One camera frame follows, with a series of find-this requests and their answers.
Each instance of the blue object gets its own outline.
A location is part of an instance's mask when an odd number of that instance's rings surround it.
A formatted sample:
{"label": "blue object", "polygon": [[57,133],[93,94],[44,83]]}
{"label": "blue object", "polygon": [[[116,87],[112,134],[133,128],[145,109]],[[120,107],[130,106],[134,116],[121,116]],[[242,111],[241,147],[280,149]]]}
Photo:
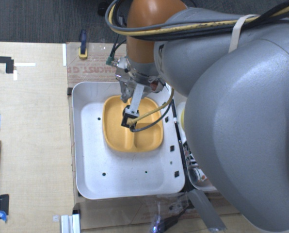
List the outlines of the blue object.
{"label": "blue object", "polygon": [[153,225],[151,226],[150,233],[159,233],[158,227],[159,227],[160,220],[161,220],[161,217],[159,215],[156,215]]}
{"label": "blue object", "polygon": [[81,52],[81,54],[85,54],[85,50],[86,50],[86,30],[84,30],[84,29],[81,30],[79,41],[81,42],[80,52]]}
{"label": "blue object", "polygon": [[7,221],[7,214],[5,211],[0,211],[0,218],[5,222]]}

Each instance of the yellow bowl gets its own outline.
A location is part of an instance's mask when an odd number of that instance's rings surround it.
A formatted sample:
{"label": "yellow bowl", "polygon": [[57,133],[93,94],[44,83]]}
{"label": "yellow bowl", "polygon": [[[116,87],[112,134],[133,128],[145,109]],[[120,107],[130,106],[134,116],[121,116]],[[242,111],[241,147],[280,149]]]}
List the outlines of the yellow bowl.
{"label": "yellow bowl", "polygon": [[[146,152],[158,148],[163,141],[162,121],[146,130],[133,133],[128,128],[121,126],[123,110],[126,106],[127,104],[121,101],[120,96],[112,96],[104,103],[102,126],[108,146],[122,152]],[[153,100],[144,98],[138,108],[139,114],[143,115],[157,107],[158,105]],[[151,124],[160,116],[161,113],[158,111],[139,120],[136,129]]]}

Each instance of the wooden board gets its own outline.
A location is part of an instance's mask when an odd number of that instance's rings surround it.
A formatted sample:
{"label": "wooden board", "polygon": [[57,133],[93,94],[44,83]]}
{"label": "wooden board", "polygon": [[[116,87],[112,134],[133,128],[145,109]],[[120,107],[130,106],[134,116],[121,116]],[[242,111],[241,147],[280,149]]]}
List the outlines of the wooden board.
{"label": "wooden board", "polygon": [[36,63],[18,67],[17,81],[0,64],[0,195],[10,196],[0,233],[57,233],[53,216],[74,204],[62,44],[0,43],[0,56]]}

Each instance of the clamp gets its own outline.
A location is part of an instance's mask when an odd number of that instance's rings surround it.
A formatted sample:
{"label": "clamp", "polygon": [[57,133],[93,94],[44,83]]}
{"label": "clamp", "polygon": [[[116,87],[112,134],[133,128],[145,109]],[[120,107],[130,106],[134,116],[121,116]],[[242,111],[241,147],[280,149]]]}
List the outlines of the clamp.
{"label": "clamp", "polygon": [[87,48],[86,48],[86,30],[81,30],[80,33],[81,46],[79,47],[79,58],[87,59]]}

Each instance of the metal bracket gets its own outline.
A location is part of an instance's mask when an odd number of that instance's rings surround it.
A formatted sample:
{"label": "metal bracket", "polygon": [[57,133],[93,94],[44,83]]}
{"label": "metal bracket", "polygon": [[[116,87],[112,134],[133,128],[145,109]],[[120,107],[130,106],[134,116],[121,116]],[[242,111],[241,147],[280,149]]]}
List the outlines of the metal bracket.
{"label": "metal bracket", "polygon": [[79,214],[73,214],[72,216],[62,215],[60,226],[61,226],[61,233],[81,233],[80,215]]}
{"label": "metal bracket", "polygon": [[143,96],[144,89],[145,89],[145,87],[143,85],[141,85],[141,84],[136,85],[130,106],[127,106],[123,111],[123,120],[121,123],[121,125],[123,127],[129,128],[129,125],[127,124],[128,118],[139,117],[138,107],[139,107],[141,98]]}
{"label": "metal bracket", "polygon": [[224,231],[226,229],[225,224],[202,190],[192,190],[187,195],[210,232]]}

